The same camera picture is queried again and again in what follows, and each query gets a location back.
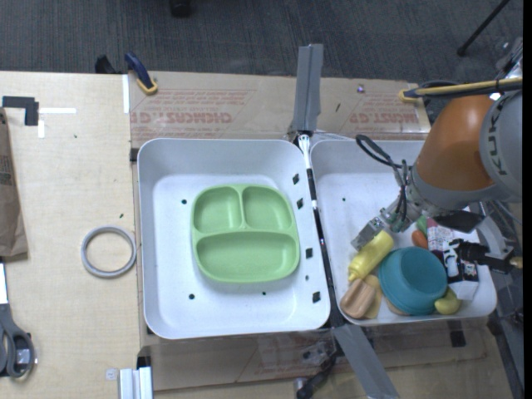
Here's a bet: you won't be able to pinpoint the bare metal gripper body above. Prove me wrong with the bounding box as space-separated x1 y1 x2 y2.
378 190 419 227

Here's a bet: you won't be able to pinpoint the yellow squeeze bottle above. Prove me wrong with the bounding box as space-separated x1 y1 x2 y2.
347 229 395 283

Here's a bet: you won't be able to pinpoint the white plastic tray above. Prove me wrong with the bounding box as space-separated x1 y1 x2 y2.
136 138 332 340
309 139 498 327

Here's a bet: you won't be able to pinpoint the white and pink carton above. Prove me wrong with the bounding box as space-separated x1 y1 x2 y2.
426 217 455 265

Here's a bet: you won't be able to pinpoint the tan toy hot dog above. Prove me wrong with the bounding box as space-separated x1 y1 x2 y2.
339 278 377 320

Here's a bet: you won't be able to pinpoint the teal bowl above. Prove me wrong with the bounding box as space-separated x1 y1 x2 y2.
377 246 449 317

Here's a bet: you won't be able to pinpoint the tan biscuit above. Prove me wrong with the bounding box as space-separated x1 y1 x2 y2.
384 296 411 318

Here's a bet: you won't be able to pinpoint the black and white carton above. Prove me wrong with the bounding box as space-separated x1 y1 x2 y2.
441 239 480 284

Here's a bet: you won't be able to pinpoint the green divided plate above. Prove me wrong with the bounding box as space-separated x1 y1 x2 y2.
190 184 302 284

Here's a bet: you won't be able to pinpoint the brown cardboard board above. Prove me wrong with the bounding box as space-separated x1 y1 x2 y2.
127 71 502 392

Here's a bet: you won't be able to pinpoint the grey tape roll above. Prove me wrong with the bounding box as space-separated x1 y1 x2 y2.
81 225 137 279

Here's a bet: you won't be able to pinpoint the brown paper bag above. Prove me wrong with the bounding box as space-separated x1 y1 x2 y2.
0 108 29 259

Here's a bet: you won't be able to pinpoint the grey handled scissors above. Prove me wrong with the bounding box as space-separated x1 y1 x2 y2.
0 303 37 378

